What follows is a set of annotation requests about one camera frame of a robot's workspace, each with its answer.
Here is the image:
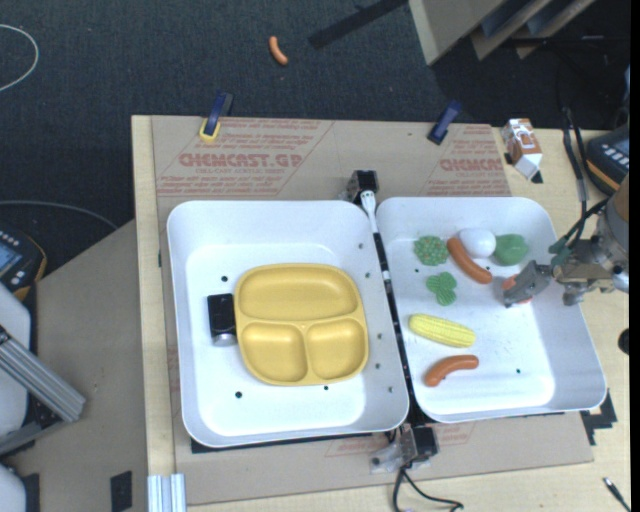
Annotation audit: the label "green toy broccoli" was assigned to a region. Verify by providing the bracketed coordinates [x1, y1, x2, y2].
[425, 271, 459, 308]

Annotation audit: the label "brown cardboard board red print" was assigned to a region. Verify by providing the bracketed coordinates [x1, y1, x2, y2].
[149, 115, 596, 506]

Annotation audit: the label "brown and white carton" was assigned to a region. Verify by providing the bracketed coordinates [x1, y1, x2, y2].
[500, 117, 544, 182]

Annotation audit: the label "black block with thin wires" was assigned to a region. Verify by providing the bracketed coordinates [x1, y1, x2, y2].
[369, 423, 441, 474]
[338, 168, 380, 202]

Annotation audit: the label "green toy peas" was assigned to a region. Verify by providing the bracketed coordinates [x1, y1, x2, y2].
[412, 235, 450, 267]

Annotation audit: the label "white plastic tray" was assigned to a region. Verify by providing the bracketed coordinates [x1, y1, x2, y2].
[166, 199, 411, 448]
[374, 196, 608, 424]

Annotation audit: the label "light green toy pepper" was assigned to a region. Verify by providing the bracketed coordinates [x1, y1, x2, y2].
[493, 232, 530, 268]

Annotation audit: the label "small black can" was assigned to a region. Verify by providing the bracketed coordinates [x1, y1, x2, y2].
[206, 292, 238, 348]

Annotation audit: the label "small orange toy carrot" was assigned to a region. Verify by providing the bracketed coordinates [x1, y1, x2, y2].
[501, 274, 534, 305]

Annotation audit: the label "yellow divided plate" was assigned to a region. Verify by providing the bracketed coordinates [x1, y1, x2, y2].
[233, 262, 371, 387]

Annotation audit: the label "white toy egg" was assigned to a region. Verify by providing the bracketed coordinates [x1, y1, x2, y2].
[458, 227, 498, 260]

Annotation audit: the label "orange toy sausage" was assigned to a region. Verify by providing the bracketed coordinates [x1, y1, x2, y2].
[445, 236, 494, 286]
[424, 354, 481, 389]
[267, 35, 290, 67]

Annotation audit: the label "thin black and white rod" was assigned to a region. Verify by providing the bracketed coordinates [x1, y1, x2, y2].
[360, 191, 417, 427]

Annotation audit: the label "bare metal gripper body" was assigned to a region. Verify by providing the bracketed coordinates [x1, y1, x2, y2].
[548, 238, 631, 307]

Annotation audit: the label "yellow toy corn cob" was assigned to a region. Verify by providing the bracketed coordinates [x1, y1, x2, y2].
[408, 312, 477, 350]

